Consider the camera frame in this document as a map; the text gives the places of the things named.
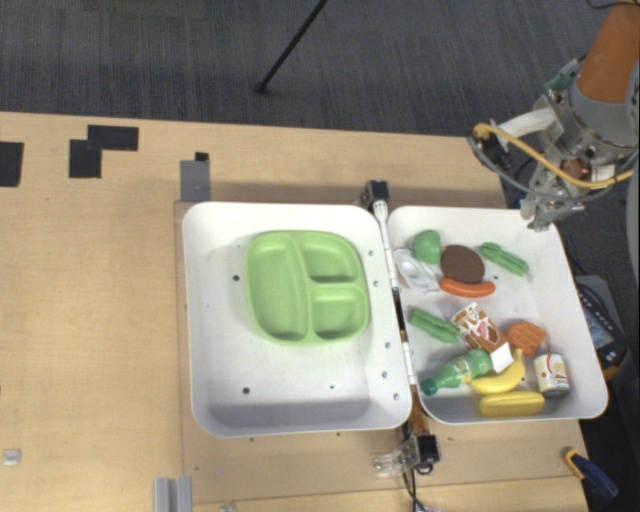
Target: metal pole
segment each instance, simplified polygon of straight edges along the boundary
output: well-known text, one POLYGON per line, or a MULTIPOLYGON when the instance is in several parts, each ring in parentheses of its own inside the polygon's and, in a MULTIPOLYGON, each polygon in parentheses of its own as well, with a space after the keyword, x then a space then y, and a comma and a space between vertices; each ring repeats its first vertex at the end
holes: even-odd
POLYGON ((293 51, 293 49, 296 47, 296 45, 300 42, 300 39, 302 39, 302 36, 304 36, 306 31, 309 29, 309 27, 311 26, 313 21, 316 19, 318 14, 320 14, 320 11, 322 11, 322 9, 324 8, 325 4, 328 1, 329 0, 320 0, 318 2, 318 4, 315 6, 315 8, 313 9, 313 11, 311 11, 311 14, 309 14, 309 17, 302 24, 302 26, 300 27, 300 29, 298 30, 296 35, 293 36, 293 39, 291 39, 291 42, 284 49, 284 51, 282 52, 282 55, 280 55, 280 57, 278 57, 278 60, 276 61, 276 63, 271 67, 271 69, 265 75, 265 77, 260 82, 258 82, 256 84, 255 91, 257 93, 263 94, 265 92, 265 90, 267 89, 267 85, 269 84, 271 79, 278 72, 278 69, 280 69, 280 66, 282 66, 284 61, 287 60, 287 57, 289 56, 289 54, 293 51))

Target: black tape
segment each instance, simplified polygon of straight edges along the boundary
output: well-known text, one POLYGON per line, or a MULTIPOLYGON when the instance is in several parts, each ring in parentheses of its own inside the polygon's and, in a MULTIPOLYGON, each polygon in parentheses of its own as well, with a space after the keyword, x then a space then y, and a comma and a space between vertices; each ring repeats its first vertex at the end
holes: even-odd
POLYGON ((0 142, 0 187, 17 187, 22 176, 22 142, 0 142))
POLYGON ((88 147, 93 150, 138 151, 138 128, 131 126, 100 126, 90 124, 88 147))
POLYGON ((101 178, 102 151, 91 149, 86 140, 69 142, 69 178, 101 178))

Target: brown patty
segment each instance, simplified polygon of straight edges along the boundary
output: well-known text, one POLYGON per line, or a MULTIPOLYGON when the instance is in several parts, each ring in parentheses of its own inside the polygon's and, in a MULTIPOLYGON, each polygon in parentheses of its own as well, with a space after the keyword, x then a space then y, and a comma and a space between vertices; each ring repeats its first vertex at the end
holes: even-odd
POLYGON ((480 256, 463 245, 449 245, 442 253, 440 268, 445 277, 460 283, 478 284, 484 277, 480 256))

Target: green plate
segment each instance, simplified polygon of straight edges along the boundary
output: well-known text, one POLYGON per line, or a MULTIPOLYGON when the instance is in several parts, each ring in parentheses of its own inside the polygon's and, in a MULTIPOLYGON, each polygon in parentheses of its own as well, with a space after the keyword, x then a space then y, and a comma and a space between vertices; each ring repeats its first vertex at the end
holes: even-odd
POLYGON ((369 323, 369 295, 358 253, 319 231, 256 236, 245 255, 249 311, 258 331, 287 344, 354 338, 369 323))

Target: bottle label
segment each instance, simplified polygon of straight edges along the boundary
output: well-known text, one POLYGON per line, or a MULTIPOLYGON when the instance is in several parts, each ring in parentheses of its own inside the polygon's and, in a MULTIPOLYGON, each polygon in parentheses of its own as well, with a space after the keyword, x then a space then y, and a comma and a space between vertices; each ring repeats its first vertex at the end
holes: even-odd
POLYGON ((456 359, 453 362, 453 368, 458 374, 461 384, 467 384, 471 382, 471 367, 469 363, 465 361, 463 358, 456 359))

